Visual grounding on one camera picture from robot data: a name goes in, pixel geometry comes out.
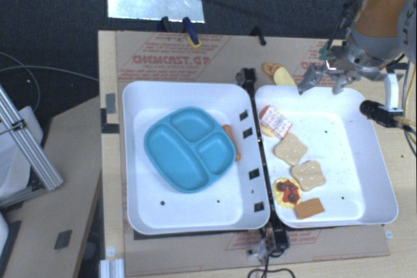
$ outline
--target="blue divided plate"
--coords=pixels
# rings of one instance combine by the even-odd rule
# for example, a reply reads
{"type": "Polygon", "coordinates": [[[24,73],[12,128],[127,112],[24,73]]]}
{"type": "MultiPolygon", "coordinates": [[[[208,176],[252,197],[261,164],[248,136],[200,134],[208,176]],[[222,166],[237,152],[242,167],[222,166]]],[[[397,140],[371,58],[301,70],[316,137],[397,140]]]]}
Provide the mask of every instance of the blue divided plate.
{"type": "Polygon", "coordinates": [[[145,134],[145,151],[159,173],[186,193],[211,185],[236,158],[223,128],[196,107],[179,109],[153,124],[145,134]]]}

